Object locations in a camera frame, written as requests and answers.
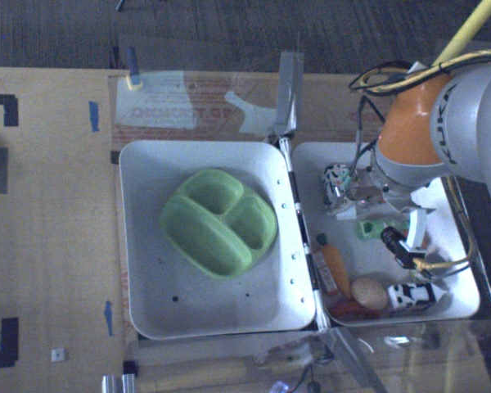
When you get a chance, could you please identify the green divided plate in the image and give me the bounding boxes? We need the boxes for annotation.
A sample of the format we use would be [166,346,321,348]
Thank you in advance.
[159,168,279,280]

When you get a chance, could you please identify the orange carrot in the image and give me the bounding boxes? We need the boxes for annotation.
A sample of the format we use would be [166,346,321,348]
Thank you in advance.
[315,233,353,299]

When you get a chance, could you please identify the beige bread roll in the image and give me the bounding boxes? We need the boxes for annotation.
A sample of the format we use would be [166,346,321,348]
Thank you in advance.
[349,276,390,311]

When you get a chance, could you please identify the white plastic tray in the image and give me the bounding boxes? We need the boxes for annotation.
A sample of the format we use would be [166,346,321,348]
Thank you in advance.
[118,139,317,341]
[291,141,481,328]

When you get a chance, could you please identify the green toy block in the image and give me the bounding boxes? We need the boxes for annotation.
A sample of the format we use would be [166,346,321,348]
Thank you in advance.
[354,218,410,242]

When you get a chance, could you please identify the orange packet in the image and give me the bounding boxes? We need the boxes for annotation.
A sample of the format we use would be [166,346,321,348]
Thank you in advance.
[312,247,339,297]

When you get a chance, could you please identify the brown cardboard board red print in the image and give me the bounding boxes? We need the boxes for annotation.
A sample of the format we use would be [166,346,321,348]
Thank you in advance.
[108,70,491,384]

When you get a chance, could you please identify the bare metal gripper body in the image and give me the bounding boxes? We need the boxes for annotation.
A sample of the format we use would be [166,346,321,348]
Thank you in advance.
[349,165,399,215]

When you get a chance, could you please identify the red sausage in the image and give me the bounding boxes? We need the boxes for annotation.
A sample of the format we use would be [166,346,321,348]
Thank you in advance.
[328,298,382,319]

